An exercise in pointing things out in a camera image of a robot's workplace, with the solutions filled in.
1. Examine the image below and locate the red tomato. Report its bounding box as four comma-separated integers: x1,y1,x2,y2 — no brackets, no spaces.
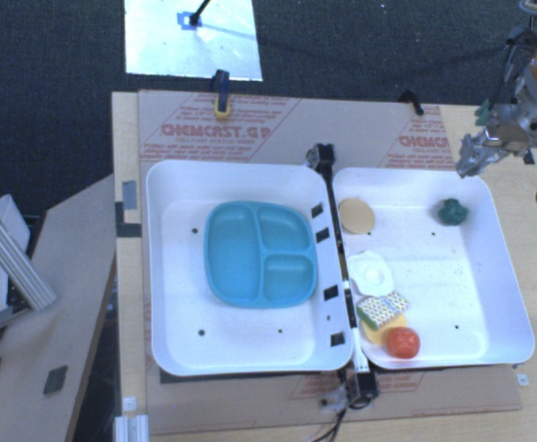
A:
385,326,422,360

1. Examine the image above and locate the green broccoli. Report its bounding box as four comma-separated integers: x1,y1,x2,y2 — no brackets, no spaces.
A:
436,197,471,227

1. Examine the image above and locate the white fried egg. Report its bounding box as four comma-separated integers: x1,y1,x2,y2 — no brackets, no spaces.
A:
345,250,396,298

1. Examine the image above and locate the thin black and white rod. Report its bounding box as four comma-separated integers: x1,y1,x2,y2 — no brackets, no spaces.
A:
319,163,369,373

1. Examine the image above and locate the white plastic tray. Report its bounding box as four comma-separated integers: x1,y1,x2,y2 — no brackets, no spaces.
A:
331,167,537,371
145,158,356,378

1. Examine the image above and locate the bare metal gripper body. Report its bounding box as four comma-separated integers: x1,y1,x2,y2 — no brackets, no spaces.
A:
483,101,537,159

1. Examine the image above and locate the tan round biscuit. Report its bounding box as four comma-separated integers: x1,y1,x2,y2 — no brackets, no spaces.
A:
337,196,377,236

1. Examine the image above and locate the blue divided plate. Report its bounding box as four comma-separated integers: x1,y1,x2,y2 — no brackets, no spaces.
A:
203,200,320,310

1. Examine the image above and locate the yellow cheese slice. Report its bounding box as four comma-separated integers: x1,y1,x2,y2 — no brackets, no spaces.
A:
361,312,409,346

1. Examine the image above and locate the brown cardboard board red print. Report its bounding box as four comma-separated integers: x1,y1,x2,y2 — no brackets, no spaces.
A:
136,89,524,437

